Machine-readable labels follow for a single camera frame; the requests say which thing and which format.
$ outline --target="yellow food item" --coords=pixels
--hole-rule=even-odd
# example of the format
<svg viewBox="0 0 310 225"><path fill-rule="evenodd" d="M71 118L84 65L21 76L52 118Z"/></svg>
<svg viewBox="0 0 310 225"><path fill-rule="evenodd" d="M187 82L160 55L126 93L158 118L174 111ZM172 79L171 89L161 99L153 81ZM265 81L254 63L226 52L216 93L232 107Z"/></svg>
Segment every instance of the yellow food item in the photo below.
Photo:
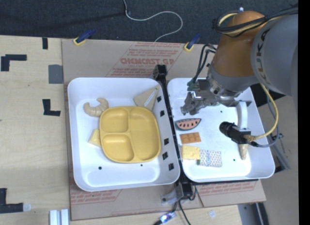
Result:
<svg viewBox="0 0 310 225"><path fill-rule="evenodd" d="M200 136L198 132L180 134L182 144L193 143L193 142L201 142Z"/></svg>
<svg viewBox="0 0 310 225"><path fill-rule="evenodd" d="M183 145L182 146L182 159L186 160L199 160L200 150L198 147Z"/></svg>
<svg viewBox="0 0 310 225"><path fill-rule="evenodd" d="M91 137L88 140L89 143L94 144L96 146L101 147L101 141L100 141L100 133L98 129L94 129L92 132Z"/></svg>

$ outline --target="plastic croissant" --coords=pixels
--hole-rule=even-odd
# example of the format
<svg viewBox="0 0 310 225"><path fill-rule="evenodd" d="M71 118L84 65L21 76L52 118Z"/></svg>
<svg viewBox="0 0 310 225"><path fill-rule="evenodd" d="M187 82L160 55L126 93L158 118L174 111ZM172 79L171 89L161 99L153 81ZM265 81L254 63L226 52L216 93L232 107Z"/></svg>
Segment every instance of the plastic croissant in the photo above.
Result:
<svg viewBox="0 0 310 225"><path fill-rule="evenodd" d="M83 109L85 113L92 117L100 117L101 113L108 109L108 102L104 98L97 98L97 101L100 103L100 105L91 107L90 104L87 102L83 105Z"/></svg>

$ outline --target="yellow plate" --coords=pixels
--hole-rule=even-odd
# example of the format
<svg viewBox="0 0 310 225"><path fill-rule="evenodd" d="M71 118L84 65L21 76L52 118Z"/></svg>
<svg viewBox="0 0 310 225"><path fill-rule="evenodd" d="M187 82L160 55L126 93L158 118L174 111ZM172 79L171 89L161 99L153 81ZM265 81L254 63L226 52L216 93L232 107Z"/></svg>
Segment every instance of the yellow plate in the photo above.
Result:
<svg viewBox="0 0 310 225"><path fill-rule="evenodd" d="M105 110L99 122L104 154L119 163L146 162L159 155L160 135L154 114L139 106Z"/></svg>

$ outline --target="cardboard box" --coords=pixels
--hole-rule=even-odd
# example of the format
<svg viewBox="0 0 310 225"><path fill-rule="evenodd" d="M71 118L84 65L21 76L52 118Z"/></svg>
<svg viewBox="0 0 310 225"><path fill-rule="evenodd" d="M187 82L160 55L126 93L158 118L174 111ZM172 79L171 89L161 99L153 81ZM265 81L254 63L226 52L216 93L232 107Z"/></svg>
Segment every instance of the cardboard box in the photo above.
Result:
<svg viewBox="0 0 310 225"><path fill-rule="evenodd" d="M203 45L190 52L184 44L86 40L81 46L62 40L65 112L70 169L71 219L90 219L128 214L170 211L161 196L174 184L155 187L86 192L73 179L67 86L78 77L152 77L157 64L165 64L167 80L195 75ZM207 68L200 74L206 77ZM265 201L260 180L197 185L198 197L184 203L184 209Z"/></svg>

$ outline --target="toy watermelon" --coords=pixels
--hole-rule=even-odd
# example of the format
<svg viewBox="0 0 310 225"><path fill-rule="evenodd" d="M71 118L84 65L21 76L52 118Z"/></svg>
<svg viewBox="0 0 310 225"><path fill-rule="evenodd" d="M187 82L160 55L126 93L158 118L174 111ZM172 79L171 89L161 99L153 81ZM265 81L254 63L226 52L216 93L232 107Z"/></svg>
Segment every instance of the toy watermelon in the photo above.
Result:
<svg viewBox="0 0 310 225"><path fill-rule="evenodd" d="M175 122L179 130L191 130L198 126L202 119L182 119Z"/></svg>

